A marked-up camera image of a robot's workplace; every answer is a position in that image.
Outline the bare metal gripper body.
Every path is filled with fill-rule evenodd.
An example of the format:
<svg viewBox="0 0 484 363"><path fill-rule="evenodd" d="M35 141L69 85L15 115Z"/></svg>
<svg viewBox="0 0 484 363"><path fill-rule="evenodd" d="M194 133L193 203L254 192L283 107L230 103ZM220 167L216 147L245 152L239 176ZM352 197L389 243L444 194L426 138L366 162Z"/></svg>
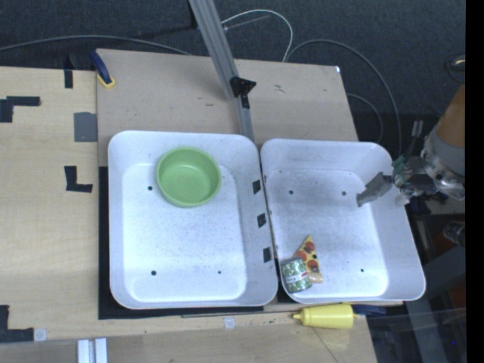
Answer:
<svg viewBox="0 0 484 363"><path fill-rule="evenodd" d="M464 177L445 166L437 157L400 156L392 163L393 181L407 199L444 194L455 200L464 200Z"/></svg>

